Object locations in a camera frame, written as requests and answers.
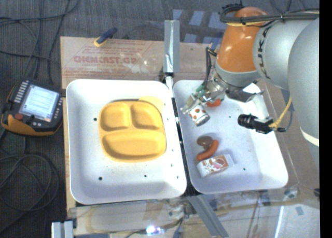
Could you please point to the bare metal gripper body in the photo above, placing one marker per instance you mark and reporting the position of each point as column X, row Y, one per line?
column 213, row 87

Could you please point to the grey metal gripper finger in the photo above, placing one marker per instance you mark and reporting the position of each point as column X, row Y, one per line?
column 187, row 104
column 204, row 102

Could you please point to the white can with red print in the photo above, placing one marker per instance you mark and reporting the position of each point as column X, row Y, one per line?
column 199, row 115

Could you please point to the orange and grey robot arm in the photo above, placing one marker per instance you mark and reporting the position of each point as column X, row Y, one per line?
column 282, row 50

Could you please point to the orange carrot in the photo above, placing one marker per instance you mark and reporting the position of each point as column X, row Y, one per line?
column 214, row 102

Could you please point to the brown round biscuit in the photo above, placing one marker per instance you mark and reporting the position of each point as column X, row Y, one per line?
column 204, row 140

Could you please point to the orange sausage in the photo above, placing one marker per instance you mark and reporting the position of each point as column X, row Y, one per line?
column 210, row 150

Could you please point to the brown and white carton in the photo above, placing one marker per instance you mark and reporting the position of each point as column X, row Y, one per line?
column 215, row 165

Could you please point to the orange divided plate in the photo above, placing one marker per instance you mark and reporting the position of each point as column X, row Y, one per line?
column 132, row 138

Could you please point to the white plastic tray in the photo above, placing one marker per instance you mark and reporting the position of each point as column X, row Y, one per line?
column 85, row 138
column 249, row 154

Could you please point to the brown cardboard board red print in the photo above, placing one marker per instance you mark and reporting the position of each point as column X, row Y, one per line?
column 109, row 60

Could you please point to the black cylinder on white bracket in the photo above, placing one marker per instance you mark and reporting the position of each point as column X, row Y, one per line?
column 255, row 122

